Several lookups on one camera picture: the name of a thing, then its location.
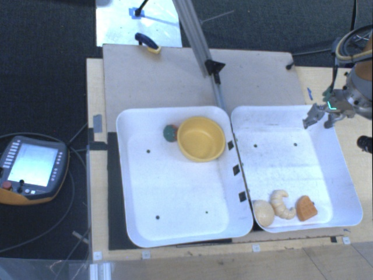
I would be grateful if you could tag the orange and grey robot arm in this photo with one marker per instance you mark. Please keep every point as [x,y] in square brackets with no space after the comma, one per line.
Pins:
[366,70]

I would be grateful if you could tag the white plastic tray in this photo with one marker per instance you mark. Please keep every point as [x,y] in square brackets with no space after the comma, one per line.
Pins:
[288,171]
[177,194]

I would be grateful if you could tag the orange bread slice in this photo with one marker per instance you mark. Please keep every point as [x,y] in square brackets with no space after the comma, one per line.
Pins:
[306,209]

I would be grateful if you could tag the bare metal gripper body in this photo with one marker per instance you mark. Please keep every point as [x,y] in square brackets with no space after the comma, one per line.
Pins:
[356,104]

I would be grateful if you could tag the black cylinder on white bracket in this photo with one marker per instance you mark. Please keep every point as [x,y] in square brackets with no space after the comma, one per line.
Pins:
[365,143]

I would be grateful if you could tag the pale flat board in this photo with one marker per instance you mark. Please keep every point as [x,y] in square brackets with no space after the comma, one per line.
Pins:
[163,80]

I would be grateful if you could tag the cream croissant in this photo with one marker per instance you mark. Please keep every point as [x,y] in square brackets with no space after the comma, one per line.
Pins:
[280,206]

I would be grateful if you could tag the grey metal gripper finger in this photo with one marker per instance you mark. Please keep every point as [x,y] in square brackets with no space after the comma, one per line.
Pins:
[332,120]
[312,116]

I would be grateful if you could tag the green and red toy fruit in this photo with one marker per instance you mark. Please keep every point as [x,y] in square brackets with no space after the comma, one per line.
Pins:
[169,133]

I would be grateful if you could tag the yellow bowl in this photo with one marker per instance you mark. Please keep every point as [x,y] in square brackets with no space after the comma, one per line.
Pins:
[201,140]

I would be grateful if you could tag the cream bread roll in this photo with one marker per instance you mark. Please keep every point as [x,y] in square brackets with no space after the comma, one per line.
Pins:
[263,213]

